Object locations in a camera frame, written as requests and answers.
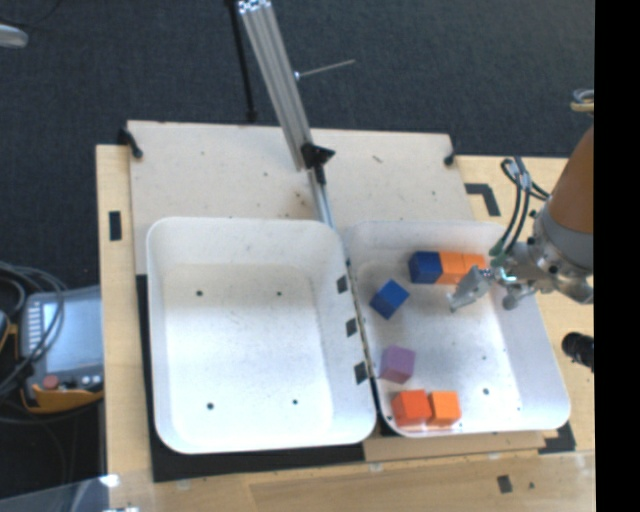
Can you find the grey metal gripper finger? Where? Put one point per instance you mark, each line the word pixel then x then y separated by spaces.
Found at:
pixel 481 277
pixel 462 296

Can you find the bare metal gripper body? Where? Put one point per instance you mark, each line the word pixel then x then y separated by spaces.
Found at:
pixel 547 272

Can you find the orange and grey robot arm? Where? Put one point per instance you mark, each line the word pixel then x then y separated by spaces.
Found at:
pixel 575 200

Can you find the orange cube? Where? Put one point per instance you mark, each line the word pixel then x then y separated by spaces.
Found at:
pixel 411 407
pixel 446 407
pixel 452 267
pixel 474 261

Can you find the dark blue cube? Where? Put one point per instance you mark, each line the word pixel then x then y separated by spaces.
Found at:
pixel 425 267

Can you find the white plastic tray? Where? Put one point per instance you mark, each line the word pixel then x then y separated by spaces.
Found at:
pixel 250 340
pixel 465 350

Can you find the purple cube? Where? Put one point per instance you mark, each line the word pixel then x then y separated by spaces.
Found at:
pixel 397 364

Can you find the thin black and white rod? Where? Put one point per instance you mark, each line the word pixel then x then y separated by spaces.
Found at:
pixel 364 340

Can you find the pale wood board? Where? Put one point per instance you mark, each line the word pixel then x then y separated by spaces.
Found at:
pixel 225 170

